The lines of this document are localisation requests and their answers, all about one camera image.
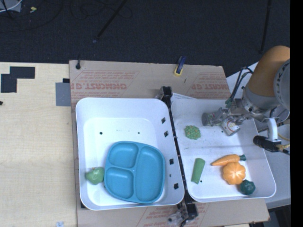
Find black block with thin wires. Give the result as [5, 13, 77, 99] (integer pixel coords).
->
[155, 86, 173, 102]
[168, 200, 200, 227]

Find light green cylinder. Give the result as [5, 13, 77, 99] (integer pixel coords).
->
[190, 157, 206, 185]

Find black cylinder on white bracket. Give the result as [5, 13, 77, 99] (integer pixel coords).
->
[252, 117, 284, 153]

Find silver can, red green label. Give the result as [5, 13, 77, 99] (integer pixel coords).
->
[201, 112, 223, 128]

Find brown cardboard board, red print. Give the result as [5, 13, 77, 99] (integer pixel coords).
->
[68, 60, 271, 227]

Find white printed paper sheet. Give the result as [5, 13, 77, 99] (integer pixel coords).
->
[172, 92, 199, 101]

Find green grapes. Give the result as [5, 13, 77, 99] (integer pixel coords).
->
[184, 125, 202, 141]

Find blue divided plate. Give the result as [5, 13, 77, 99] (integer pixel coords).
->
[103, 140, 166, 204]

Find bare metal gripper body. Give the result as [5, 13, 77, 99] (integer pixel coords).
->
[227, 99, 261, 125]

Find thin black and white rod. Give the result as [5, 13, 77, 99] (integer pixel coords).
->
[163, 96, 190, 203]

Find white plastic tray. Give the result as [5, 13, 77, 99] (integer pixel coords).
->
[170, 97, 277, 203]
[75, 97, 186, 211]

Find white can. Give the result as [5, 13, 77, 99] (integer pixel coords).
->
[221, 117, 241, 137]

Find orange carrot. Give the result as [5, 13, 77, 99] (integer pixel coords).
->
[211, 154, 247, 167]

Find light green toy pepper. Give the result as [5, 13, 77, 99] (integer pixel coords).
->
[85, 166, 105, 185]

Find dark green toy pepper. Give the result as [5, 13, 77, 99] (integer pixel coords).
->
[239, 179, 256, 196]

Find orange pumpkin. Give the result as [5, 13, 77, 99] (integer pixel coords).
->
[222, 161, 247, 185]

